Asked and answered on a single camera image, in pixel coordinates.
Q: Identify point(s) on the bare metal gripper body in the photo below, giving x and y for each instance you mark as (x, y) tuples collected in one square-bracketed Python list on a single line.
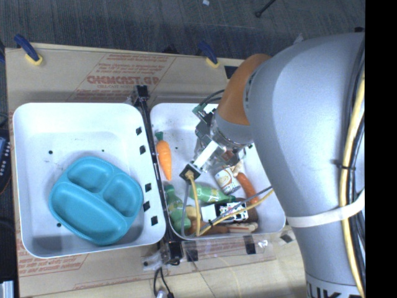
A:
[(206, 129)]

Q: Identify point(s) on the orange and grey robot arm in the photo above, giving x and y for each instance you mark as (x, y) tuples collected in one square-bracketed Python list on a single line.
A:
[(297, 129)]

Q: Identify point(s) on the white plastic tray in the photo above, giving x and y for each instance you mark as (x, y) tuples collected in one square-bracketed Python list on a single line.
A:
[(37, 129), (180, 126)]

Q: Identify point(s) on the orange carrot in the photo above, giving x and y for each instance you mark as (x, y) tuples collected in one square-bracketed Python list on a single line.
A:
[(164, 157)]

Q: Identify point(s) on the white printed can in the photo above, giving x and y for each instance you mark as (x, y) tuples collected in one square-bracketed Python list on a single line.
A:
[(226, 180)]

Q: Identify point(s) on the green plastic bottle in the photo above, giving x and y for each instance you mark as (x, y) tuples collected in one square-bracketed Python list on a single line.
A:
[(174, 206), (208, 194)]

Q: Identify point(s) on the orange sausage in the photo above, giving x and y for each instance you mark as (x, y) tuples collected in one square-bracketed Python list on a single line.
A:
[(247, 186)]

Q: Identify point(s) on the white printed carton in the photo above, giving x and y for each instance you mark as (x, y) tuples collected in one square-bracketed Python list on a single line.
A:
[(208, 210)]

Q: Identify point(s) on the dark brown toy food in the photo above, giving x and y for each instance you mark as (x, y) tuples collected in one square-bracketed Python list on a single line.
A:
[(253, 215)]

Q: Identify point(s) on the orange brown bread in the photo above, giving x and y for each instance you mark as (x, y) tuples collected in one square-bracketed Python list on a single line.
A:
[(217, 229)]

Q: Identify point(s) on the hot dog in bread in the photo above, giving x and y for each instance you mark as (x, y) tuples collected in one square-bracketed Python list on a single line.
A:
[(242, 227)]

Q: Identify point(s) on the blue divided plate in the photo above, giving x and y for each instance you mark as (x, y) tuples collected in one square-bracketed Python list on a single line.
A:
[(93, 203)]

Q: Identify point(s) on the brown cardboard board red print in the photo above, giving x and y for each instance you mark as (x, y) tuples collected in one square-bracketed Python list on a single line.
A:
[(62, 73)]

